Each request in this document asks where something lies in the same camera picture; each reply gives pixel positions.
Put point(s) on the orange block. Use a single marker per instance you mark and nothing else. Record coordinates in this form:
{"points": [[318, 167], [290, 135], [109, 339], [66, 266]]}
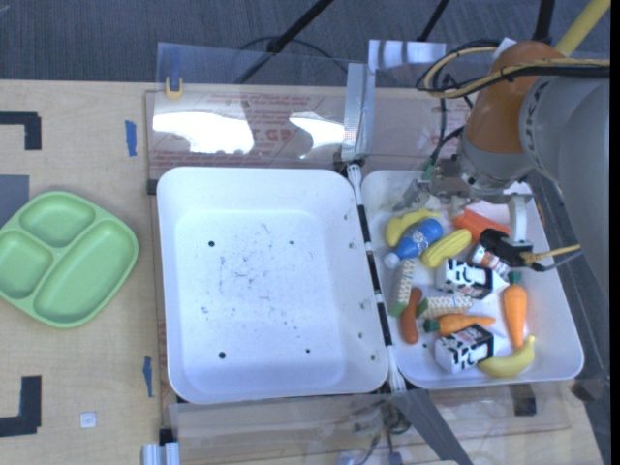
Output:
{"points": [[477, 223]]}

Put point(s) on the small white square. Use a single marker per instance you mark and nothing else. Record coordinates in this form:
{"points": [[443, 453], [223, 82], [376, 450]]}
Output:
{"points": [[88, 419]]}

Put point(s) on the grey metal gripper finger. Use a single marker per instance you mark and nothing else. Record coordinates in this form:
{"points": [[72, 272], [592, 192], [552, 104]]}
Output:
{"points": [[411, 195], [456, 207]]}

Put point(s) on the white plastic tray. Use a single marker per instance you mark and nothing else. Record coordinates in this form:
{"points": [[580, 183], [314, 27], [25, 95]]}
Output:
{"points": [[547, 356], [261, 284]]}

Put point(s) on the yellow corn cob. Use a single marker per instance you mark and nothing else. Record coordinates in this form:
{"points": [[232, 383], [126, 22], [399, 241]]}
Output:
{"points": [[445, 248]]}

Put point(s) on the orange carrot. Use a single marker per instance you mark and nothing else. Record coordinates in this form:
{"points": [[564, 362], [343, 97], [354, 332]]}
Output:
{"points": [[515, 308], [460, 323]]}

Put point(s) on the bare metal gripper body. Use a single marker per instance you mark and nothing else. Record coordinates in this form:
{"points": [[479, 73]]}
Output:
{"points": [[450, 179]]}

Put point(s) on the yellow banana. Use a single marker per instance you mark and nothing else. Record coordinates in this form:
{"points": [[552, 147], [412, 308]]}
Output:
{"points": [[401, 226], [508, 363]]}

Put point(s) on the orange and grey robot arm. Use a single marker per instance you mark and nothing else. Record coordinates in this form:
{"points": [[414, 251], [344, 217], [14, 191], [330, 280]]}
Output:
{"points": [[571, 163]]}

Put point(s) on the white corn cob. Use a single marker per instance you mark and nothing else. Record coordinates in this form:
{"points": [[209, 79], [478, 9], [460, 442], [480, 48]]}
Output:
{"points": [[403, 284], [445, 304]]}

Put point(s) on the black and white milk carton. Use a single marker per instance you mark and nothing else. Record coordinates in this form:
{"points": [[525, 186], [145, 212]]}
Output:
{"points": [[462, 351], [465, 279]]}

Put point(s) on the green divided plate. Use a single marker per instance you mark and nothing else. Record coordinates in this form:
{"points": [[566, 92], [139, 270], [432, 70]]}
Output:
{"points": [[72, 264]]}

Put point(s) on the blue and white bottle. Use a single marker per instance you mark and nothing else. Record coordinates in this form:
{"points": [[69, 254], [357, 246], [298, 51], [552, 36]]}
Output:
{"points": [[419, 240]]}

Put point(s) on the white and orange bottle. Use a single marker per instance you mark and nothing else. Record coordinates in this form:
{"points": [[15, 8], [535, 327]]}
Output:
{"points": [[484, 258]]}

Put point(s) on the black cylinder on white bracket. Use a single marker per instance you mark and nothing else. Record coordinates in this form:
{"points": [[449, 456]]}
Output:
{"points": [[504, 247]]}

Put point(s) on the thin black and white rod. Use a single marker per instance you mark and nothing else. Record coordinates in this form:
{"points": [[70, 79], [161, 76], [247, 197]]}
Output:
{"points": [[372, 259]]}

